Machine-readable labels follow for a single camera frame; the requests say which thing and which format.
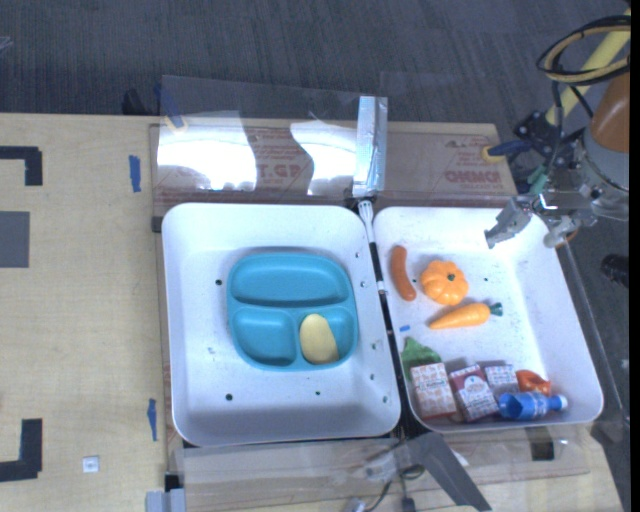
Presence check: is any orange and white carton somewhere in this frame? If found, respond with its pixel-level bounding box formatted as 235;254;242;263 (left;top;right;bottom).
409;361;459;422

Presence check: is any orange carrot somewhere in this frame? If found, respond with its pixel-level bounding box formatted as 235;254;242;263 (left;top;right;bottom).
427;301;504;331

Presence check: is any green lettuce leaf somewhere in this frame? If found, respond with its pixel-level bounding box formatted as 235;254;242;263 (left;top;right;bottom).
400;336;443;383

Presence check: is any orange sausage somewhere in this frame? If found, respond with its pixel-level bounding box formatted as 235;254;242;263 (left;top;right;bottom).
389;244;418;303

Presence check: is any orange pumpkin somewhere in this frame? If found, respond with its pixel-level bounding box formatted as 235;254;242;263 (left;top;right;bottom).
418;258;471;307

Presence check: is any brown cardboard board red print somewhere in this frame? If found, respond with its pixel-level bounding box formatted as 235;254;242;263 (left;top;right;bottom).
148;122;592;484

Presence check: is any white plastic tray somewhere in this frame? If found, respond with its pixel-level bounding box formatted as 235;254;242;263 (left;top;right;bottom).
160;201;403;448
372;205;605;435

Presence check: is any blue divided plate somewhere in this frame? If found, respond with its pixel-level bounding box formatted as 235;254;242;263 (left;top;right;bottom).
225;251;360;373

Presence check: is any small red and white carton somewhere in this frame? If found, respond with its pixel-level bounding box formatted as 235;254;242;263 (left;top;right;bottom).
483;363;520;397

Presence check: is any blue bottle with white cap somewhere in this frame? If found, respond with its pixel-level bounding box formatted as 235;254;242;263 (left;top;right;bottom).
497;390;570;422

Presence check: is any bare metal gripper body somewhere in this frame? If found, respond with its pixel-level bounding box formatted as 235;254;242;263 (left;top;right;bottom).
530;165;631;232

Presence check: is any yellow potato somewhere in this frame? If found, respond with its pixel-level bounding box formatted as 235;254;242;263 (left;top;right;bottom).
298;312;341;365

